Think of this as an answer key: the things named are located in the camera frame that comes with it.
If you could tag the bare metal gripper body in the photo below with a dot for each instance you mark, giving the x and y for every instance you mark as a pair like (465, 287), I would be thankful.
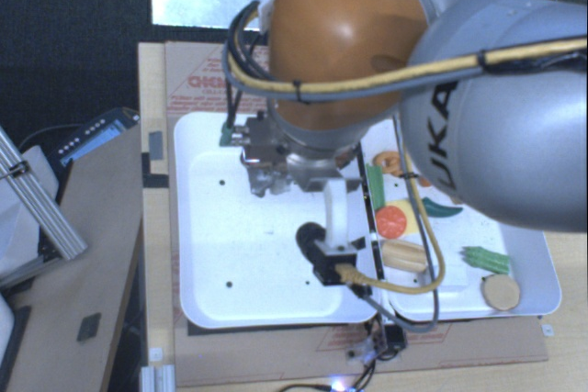
(266, 151)

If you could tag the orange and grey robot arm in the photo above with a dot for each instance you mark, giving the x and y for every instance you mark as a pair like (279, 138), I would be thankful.
(349, 36)

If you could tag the white plastic tray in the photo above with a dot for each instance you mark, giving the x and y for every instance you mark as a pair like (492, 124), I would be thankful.
(239, 243)
(464, 289)

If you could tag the green toy celery stalk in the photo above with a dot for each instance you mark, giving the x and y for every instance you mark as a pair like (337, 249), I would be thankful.
(376, 188)

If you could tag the thin black and white rod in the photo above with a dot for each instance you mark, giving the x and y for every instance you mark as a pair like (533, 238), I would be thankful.
(370, 216)

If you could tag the orange toy pretzel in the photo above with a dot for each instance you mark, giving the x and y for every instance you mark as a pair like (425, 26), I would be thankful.
(388, 163)

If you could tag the yellow toy wedge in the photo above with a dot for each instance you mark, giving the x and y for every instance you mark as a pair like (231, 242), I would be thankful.
(411, 216)

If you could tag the tan toy hot dog bun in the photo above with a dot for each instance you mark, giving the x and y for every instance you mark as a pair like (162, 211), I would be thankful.
(404, 256)

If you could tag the green toy chili pepper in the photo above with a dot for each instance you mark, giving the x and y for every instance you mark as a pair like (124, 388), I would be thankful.
(441, 210)

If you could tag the brown cardboard board, red print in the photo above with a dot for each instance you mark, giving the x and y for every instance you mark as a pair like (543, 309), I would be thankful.
(285, 353)

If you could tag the green toy bean bundle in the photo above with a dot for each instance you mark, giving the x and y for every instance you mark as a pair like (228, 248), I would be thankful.
(487, 260)

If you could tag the tan round toy biscuit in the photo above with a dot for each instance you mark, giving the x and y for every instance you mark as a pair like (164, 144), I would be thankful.
(500, 292)

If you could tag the black cylinder on white bracket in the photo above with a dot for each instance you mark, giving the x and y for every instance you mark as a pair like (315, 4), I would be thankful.
(334, 216)

